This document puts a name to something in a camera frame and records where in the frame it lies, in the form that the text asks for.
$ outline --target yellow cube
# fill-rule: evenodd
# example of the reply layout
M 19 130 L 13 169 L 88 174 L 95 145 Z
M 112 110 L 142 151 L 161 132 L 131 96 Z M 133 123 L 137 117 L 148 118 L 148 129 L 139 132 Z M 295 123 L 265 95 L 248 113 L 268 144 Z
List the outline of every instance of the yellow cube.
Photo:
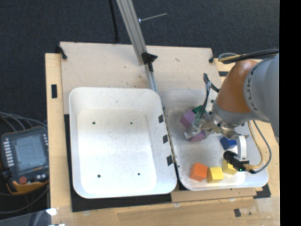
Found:
M 226 160 L 223 160 L 223 162 L 222 162 L 222 171 L 224 173 L 232 174 L 232 175 L 237 173 L 237 170 L 233 167 L 233 165 L 228 163 Z
M 210 167 L 207 172 L 207 182 L 217 183 L 224 179 L 222 167 Z

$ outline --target toy block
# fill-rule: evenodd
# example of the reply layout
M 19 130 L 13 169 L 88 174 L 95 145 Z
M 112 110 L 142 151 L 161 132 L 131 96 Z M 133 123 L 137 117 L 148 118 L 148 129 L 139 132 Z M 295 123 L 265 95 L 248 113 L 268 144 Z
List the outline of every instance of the toy block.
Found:
M 233 167 L 233 165 L 228 163 L 226 160 L 222 161 L 222 171 L 224 173 L 232 174 L 232 175 L 237 173 L 237 170 Z
M 205 138 L 206 134 L 205 132 L 202 130 L 200 133 L 198 133 L 195 137 L 189 139 L 189 141 L 191 142 L 196 142 L 196 141 L 201 141 Z
M 208 167 L 201 163 L 194 163 L 190 169 L 189 177 L 199 182 L 203 181 L 207 177 Z
M 217 183 L 224 179 L 222 167 L 210 167 L 207 171 L 207 182 Z
M 191 125 L 191 123 L 195 120 L 195 113 L 190 110 L 188 112 L 186 112 L 182 118 L 180 119 L 180 123 L 186 128 L 188 129 Z M 189 141 L 191 142 L 196 142 L 196 141 L 201 141 L 205 138 L 205 133 L 204 131 L 201 131 L 200 133 L 198 133 L 195 137 L 191 138 Z
M 234 148 L 235 146 L 237 146 L 237 142 L 236 140 L 229 140 L 226 137 L 223 137 L 222 139 L 220 139 L 221 145 L 224 148 L 224 150 L 228 150 L 231 148 Z
M 188 112 L 186 112 L 182 118 L 180 119 L 180 123 L 186 128 L 188 129 L 189 126 L 191 125 L 191 123 L 194 121 L 195 119 L 195 113 L 190 110 Z
M 192 111 L 196 114 L 196 113 L 199 112 L 199 110 L 200 110 L 202 107 L 203 107 L 202 105 L 199 105 L 198 107 L 193 108 Z

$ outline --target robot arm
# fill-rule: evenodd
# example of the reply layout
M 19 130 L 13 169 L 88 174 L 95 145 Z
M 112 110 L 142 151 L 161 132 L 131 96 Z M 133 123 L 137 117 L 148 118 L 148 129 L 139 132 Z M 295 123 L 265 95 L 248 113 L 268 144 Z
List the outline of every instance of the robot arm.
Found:
M 239 134 L 235 127 L 246 121 L 270 122 L 279 143 L 279 53 L 257 63 L 237 62 L 228 73 L 210 115 L 196 118 L 185 133 L 190 139 L 200 133 L 222 133 L 228 139 Z

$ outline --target orange cube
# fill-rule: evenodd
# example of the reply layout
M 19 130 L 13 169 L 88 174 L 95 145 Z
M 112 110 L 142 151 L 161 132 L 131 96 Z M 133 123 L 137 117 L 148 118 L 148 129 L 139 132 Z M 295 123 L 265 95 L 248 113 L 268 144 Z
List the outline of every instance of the orange cube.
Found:
M 208 167 L 206 165 L 196 162 L 190 169 L 189 177 L 200 182 L 207 177 L 207 170 Z

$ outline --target control screen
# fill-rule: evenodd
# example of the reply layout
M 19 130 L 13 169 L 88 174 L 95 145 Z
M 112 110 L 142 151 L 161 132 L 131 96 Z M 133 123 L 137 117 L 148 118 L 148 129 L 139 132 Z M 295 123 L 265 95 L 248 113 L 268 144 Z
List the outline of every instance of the control screen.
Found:
M 47 164 L 40 135 L 14 139 L 19 174 Z

